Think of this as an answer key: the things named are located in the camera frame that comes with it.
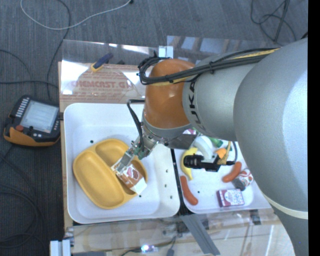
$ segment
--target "toy banana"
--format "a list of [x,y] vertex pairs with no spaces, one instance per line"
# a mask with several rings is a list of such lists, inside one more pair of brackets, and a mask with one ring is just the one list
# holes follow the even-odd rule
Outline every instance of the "toy banana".
[[193,179],[192,173],[191,173],[192,169],[185,167],[184,158],[185,158],[185,156],[190,156],[190,155],[197,153],[197,151],[198,151],[198,149],[196,147],[191,147],[183,153],[182,158],[181,158],[181,169],[187,175],[187,177],[189,178],[190,181]]

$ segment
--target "gray floor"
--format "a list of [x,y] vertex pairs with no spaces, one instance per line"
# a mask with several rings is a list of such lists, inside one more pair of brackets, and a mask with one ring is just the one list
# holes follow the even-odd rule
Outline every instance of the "gray floor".
[[[24,0],[22,6],[39,23],[63,28],[126,2]],[[59,92],[53,85],[58,85],[57,63],[62,60],[59,46],[63,38],[147,47],[164,46],[169,36],[269,44],[276,39],[277,45],[286,45],[308,32],[309,11],[307,0],[287,3],[282,26],[279,26],[284,11],[281,0],[134,0],[70,29],[53,30],[28,18],[21,9],[21,0],[0,0],[1,128],[22,95],[58,103]],[[0,156],[0,255],[47,255],[48,241],[61,240],[64,235],[61,144],[22,148],[1,136]],[[6,186],[14,186],[30,199],[17,196],[16,190]],[[36,211],[30,201],[37,205]]]

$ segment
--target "white rubber ring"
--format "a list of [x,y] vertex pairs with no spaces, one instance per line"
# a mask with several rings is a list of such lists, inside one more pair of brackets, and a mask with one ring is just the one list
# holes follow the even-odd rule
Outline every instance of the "white rubber ring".
[[267,197],[264,193],[262,193],[262,195],[265,197],[265,199],[275,208],[277,208],[278,210],[280,210],[281,212],[290,215],[292,217],[296,217],[299,219],[304,219],[304,220],[308,220],[308,212],[307,211],[300,211],[300,210],[293,210],[287,207],[282,206],[281,204],[273,201],[272,199],[270,199],[269,197]]

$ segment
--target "yellow bowl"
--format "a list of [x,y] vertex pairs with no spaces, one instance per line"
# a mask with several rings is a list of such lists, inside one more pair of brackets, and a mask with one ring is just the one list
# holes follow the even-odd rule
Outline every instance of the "yellow bowl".
[[[73,161],[73,174],[77,182],[98,207],[114,209],[137,195],[111,169],[128,148],[123,141],[110,138],[82,151]],[[135,156],[131,163],[147,182],[147,171],[138,157]]]

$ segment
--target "toy can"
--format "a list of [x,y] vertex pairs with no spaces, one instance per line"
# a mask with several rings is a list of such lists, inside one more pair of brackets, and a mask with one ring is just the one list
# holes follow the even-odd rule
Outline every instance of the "toy can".
[[248,168],[242,170],[239,175],[232,181],[236,189],[244,191],[254,180],[251,171]]

